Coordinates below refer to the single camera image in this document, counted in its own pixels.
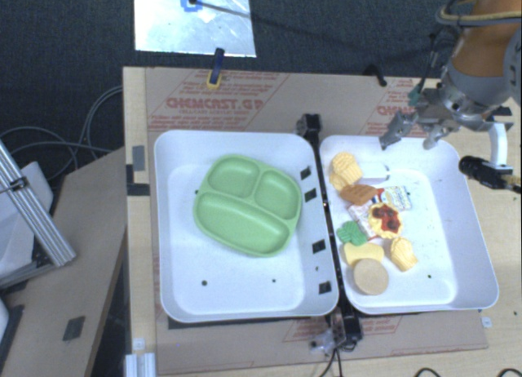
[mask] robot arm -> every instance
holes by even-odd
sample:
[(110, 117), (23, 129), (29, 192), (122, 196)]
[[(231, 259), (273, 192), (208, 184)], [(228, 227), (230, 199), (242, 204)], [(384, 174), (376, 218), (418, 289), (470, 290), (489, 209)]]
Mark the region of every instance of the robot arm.
[(496, 122), (502, 104), (513, 97), (520, 105), (521, 13), (522, 0), (473, 0), (471, 14), (453, 14), (452, 0), (438, 10), (436, 19), (443, 25), (462, 29), (453, 53), (436, 89), (422, 89), (423, 82), (409, 95), (411, 114), (398, 112), (379, 138), (381, 147), (398, 142), (417, 123), (427, 138), (424, 148), (458, 131), (462, 126), (487, 131), (491, 140), (491, 158), (465, 157), (461, 171), (492, 189), (513, 189), (512, 169), (506, 166), (506, 129), (511, 124)]

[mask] green plate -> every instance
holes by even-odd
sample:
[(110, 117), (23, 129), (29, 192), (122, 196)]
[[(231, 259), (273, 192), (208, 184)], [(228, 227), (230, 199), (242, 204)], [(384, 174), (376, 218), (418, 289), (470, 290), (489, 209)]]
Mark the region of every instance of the green plate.
[(301, 212), (301, 189), (284, 172), (241, 155), (217, 160), (197, 191), (194, 219), (206, 235), (249, 255), (286, 248)]

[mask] white tray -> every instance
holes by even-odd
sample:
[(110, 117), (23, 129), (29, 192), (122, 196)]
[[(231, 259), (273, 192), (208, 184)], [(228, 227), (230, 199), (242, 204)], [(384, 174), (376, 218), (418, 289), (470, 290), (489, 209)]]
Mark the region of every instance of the white tray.
[[(402, 273), (385, 256), (383, 265), (390, 281), (383, 294), (361, 294), (353, 282), (352, 269), (341, 261), (347, 297), (363, 313), (487, 308), (497, 301), (497, 280), (467, 181), (458, 171), (459, 156), (444, 141), (429, 151), (422, 148), (422, 141), (404, 138), (386, 151), (381, 150), (377, 137), (369, 136), (330, 136), (321, 144), (335, 229), (351, 220), (347, 203), (328, 181), (330, 162), (342, 151), (356, 157), (369, 181), (385, 177), (382, 173), (388, 171), (389, 178), (378, 186), (405, 186), (413, 205), (401, 212), (402, 236), (412, 242), (418, 264)], [(342, 242), (336, 239), (341, 254)]]
[[(207, 237), (192, 217), (195, 192), (212, 163), (242, 154), (293, 177), (305, 202), (290, 244), (260, 258)], [(313, 151), (297, 135), (168, 131), (154, 147), (160, 254), (160, 294), (180, 322), (320, 316), (338, 301), (338, 286)], [(301, 180), (301, 171), (311, 172)], [(324, 242), (314, 253), (312, 245)]]

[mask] green divided plate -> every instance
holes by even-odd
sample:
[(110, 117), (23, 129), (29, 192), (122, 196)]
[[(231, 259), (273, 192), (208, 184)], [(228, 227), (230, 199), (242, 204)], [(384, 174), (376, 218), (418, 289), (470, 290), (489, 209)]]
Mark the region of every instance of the green divided plate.
[(301, 213), (301, 188), (284, 172), (241, 155), (218, 159), (197, 191), (194, 219), (206, 235), (249, 255), (283, 251)]

